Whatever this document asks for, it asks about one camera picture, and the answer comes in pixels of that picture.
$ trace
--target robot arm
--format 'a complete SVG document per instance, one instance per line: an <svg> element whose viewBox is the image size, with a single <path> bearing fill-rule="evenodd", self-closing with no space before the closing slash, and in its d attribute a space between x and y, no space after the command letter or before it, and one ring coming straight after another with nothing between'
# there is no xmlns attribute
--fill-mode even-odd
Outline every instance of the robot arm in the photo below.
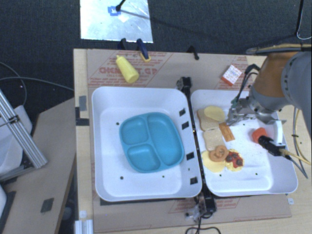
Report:
<svg viewBox="0 0 312 234"><path fill-rule="evenodd" d="M232 101L227 124L250 117L270 124L272 113L287 104L302 110L311 137L311 52L269 54L249 96Z"/></svg>

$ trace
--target black floor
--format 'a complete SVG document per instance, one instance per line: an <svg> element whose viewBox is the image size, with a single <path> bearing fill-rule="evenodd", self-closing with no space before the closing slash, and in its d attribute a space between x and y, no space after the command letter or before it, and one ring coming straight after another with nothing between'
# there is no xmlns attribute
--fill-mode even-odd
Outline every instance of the black floor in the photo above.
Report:
<svg viewBox="0 0 312 234"><path fill-rule="evenodd" d="M300 0L148 0L150 51L244 54L246 49L300 41L294 36ZM300 33L311 35L312 0L305 0ZM0 0L0 62L20 76L73 88L73 49L116 49L111 41L80 39L79 0ZM0 65L0 88L16 107L24 101L18 80ZM53 85L25 81L25 109L37 115L74 96Z"/></svg>

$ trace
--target yellow bottle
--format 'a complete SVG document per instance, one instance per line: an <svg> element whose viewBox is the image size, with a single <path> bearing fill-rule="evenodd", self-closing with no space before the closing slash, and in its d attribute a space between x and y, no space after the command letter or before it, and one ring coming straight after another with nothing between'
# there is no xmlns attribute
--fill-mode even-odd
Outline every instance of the yellow bottle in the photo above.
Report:
<svg viewBox="0 0 312 234"><path fill-rule="evenodd" d="M126 82L127 83L136 82L139 77L137 70L131 65L131 63L125 57L121 57L118 55L116 57L117 57L116 64L120 69Z"/></svg>

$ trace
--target blue plate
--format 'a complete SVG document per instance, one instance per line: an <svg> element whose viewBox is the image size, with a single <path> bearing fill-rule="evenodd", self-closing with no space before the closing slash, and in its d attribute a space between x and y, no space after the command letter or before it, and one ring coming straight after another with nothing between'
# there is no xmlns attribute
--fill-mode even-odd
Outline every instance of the blue plate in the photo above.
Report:
<svg viewBox="0 0 312 234"><path fill-rule="evenodd" d="M158 172L183 160L180 135L165 114L148 113L129 118L121 124L119 135L130 165L139 172Z"/></svg>

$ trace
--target red object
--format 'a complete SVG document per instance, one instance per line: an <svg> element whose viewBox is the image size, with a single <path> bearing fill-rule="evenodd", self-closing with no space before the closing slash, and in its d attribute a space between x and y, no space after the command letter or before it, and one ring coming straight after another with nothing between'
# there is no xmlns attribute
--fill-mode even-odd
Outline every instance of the red object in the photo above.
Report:
<svg viewBox="0 0 312 234"><path fill-rule="evenodd" d="M265 131L265 129L263 127L258 128L257 130L255 130L252 134L253 140L255 143L258 143L258 139L261 136L268 136L267 131Z"/></svg>

